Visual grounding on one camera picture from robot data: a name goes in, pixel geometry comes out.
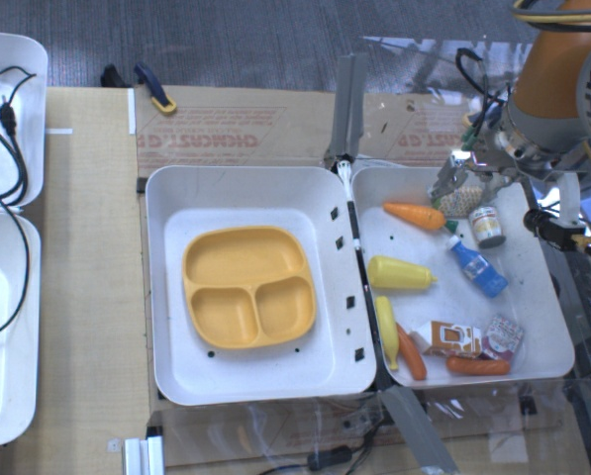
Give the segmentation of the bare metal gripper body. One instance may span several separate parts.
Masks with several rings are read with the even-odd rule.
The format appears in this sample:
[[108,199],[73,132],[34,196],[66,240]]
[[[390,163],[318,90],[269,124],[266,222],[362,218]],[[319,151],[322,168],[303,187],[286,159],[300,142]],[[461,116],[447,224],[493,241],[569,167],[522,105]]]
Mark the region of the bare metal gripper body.
[[539,176],[547,163],[548,147],[517,130],[467,130],[461,148],[447,159],[447,168],[451,178],[463,182],[468,173],[501,174],[513,179]]

